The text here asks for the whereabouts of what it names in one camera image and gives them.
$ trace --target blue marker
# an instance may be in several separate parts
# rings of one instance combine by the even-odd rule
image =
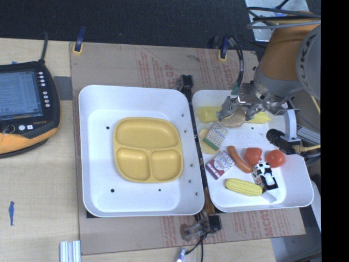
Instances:
[[[13,214],[15,212],[15,207],[14,207],[15,203],[11,201],[10,203],[10,207],[9,207],[9,213],[10,213],[10,220],[11,220],[11,226],[13,226]]]

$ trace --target yellow plate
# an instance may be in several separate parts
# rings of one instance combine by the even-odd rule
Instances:
[[[182,144],[172,123],[159,118],[128,117],[113,132],[114,159],[127,180],[168,182],[183,170]]]

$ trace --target toy tomato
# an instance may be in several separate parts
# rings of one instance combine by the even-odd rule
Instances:
[[[259,147],[248,147],[245,152],[245,160],[251,166],[256,165],[261,160],[262,150]]]
[[[276,168],[285,163],[285,156],[280,150],[272,150],[268,152],[266,161],[271,168]]]

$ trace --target blue clamp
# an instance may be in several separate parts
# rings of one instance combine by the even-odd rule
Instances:
[[[222,45],[220,50],[218,51],[218,60],[219,62],[226,62],[228,56],[228,38],[226,36],[223,37]]]
[[[80,26],[79,32],[77,33],[77,38],[76,42],[74,43],[73,46],[73,53],[80,55],[82,53],[82,48],[83,48],[83,36],[85,35],[85,26]]]

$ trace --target corn cob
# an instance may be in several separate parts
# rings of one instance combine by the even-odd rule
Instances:
[[[237,178],[228,178],[225,181],[225,187],[229,190],[248,196],[258,196],[263,192],[263,188],[261,186],[253,182],[243,181]]]

